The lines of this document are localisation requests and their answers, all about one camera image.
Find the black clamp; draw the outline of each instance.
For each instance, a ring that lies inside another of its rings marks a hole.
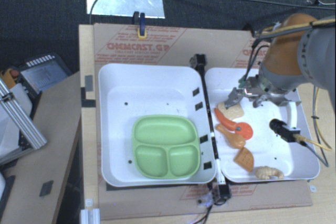
[[[9,92],[7,94],[5,94],[4,96],[1,96],[0,97],[0,102],[7,102],[7,101],[10,101],[11,99],[13,99],[14,95],[12,92]]]

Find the electronic device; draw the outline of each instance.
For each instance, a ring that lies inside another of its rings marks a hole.
[[[17,82],[24,86],[31,99],[72,74],[55,53],[28,58],[16,70]]]

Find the black tape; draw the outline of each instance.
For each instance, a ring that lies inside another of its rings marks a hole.
[[[202,144],[202,143],[208,141],[208,135],[207,134],[203,135],[199,139],[200,139],[200,144]]]
[[[212,163],[211,162],[207,162],[203,164],[203,170],[207,170],[212,168]]]
[[[53,188],[54,181],[50,180],[48,182],[43,183],[41,191],[40,191],[40,197],[44,197],[51,193],[51,189]]]
[[[80,88],[80,94],[82,99],[82,108],[95,108],[96,101],[91,99],[86,99],[86,89],[85,87]]]
[[[193,96],[196,96],[196,95],[198,95],[199,94],[199,91],[200,89],[199,88],[197,88],[197,89],[195,89],[195,90],[193,90]]]
[[[203,108],[203,102],[200,102],[200,103],[198,103],[198,104],[195,105],[195,110],[196,111],[199,110],[199,109],[201,109],[201,108]]]
[[[6,209],[6,205],[11,194],[12,187],[14,185],[15,176],[9,176],[6,179],[5,189],[0,200],[0,221],[2,219],[3,213]]]

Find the yellow wire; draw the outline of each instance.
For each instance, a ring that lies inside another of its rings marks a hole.
[[[317,104],[318,104],[318,102],[317,102],[317,100],[318,100],[318,99],[317,99],[317,96],[318,96],[319,90],[320,90],[320,88],[317,88],[317,90],[316,90],[316,96],[315,96],[315,111],[317,111]],[[332,150],[331,146],[326,142],[326,140],[325,140],[324,137],[322,136],[322,133],[321,133],[321,130],[320,130],[320,126],[319,126],[319,124],[318,124],[317,121],[316,121],[316,128],[317,128],[317,130],[318,130],[318,132],[319,132],[319,134],[320,134],[320,137],[321,137],[322,141],[324,142],[324,144],[326,144],[326,146]]]
[[[318,96],[319,90],[320,90],[320,88],[317,88],[317,90],[316,90],[316,95],[315,95],[315,111],[317,111],[317,96]],[[317,121],[316,121],[316,128],[317,128],[317,130],[318,130],[318,133],[319,133],[319,135],[320,135],[322,141],[324,142],[324,144],[326,144],[325,146],[319,144],[318,142],[315,142],[315,141],[313,141],[313,140],[310,140],[310,139],[308,139],[308,138],[306,138],[306,137],[304,137],[304,136],[302,136],[302,135],[300,135],[300,134],[294,134],[293,136],[294,136],[294,138],[295,138],[297,141],[305,141],[305,142],[309,142],[309,143],[314,144],[315,146],[318,146],[318,147],[320,147],[320,148],[322,148],[322,149],[324,149],[324,150],[326,150],[326,151],[332,151],[332,147],[331,147],[331,146],[325,141],[325,139],[323,138],[322,133],[321,133],[321,130],[320,130],[318,124],[317,124]]]
[[[277,34],[277,33],[281,33],[281,32],[292,30],[292,29],[297,29],[297,28],[301,28],[301,27],[307,27],[307,26],[312,26],[313,27],[313,26],[320,26],[320,25],[328,25],[328,24],[332,24],[332,23],[335,23],[335,19],[316,20],[316,21],[310,22],[310,23],[290,25],[290,26],[286,26],[286,27],[283,27],[283,28],[275,29],[275,30],[270,31],[270,32],[266,32],[265,34],[260,34],[258,36],[258,38],[262,38],[263,35]]]

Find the black clip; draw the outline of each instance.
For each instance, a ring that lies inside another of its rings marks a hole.
[[[4,96],[1,96],[0,97],[0,102],[7,102],[7,101],[10,101],[11,99],[13,99],[14,95],[12,92],[8,93],[8,94],[5,94]]]
[[[144,39],[147,37],[146,24],[145,24],[145,13],[134,12],[132,23],[134,25],[139,24],[138,28],[138,38]]]

